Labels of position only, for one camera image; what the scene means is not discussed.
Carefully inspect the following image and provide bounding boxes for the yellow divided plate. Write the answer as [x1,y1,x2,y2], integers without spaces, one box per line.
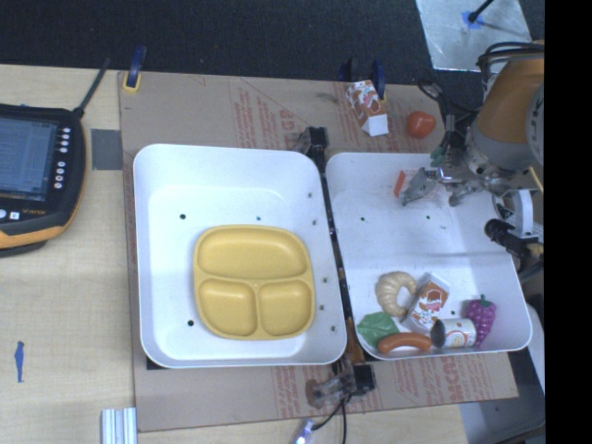
[191,223,317,341]

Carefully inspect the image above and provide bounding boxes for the white and orange can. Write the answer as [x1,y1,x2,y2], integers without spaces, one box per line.
[429,317,478,351]

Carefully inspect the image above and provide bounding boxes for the orange sausage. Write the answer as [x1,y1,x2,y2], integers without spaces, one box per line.
[376,331,434,355]

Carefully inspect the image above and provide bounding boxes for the brown cardboard board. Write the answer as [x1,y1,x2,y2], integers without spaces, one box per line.
[117,70,521,434]

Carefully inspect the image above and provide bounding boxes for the thin black and white rod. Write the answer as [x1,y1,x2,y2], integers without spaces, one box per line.
[315,153,362,367]

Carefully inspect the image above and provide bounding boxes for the purple grapes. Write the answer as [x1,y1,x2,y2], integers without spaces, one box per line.
[463,293,498,348]

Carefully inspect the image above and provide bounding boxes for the black block with wires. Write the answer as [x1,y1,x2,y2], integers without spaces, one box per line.
[294,126,330,157]
[305,361,376,409]

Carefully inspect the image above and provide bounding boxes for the red tomato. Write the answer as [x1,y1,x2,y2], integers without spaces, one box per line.
[406,110,438,140]

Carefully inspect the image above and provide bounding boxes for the beige croissant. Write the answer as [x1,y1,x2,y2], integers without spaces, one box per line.
[374,270,419,319]

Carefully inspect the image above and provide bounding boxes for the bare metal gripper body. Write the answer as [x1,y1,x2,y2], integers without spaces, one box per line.
[438,162,538,197]

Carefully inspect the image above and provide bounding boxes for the green lettuce leaf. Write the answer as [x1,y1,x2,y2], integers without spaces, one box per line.
[355,311,401,352]

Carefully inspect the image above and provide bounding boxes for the black cylinder on white bracket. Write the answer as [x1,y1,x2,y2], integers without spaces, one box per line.
[484,188,543,259]

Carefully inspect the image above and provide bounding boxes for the white plastic tray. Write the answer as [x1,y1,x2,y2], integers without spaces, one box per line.
[132,142,349,370]
[325,151,534,362]

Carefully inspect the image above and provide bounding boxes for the orange and white carton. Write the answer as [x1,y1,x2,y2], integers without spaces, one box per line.
[345,79,389,138]
[399,272,451,338]

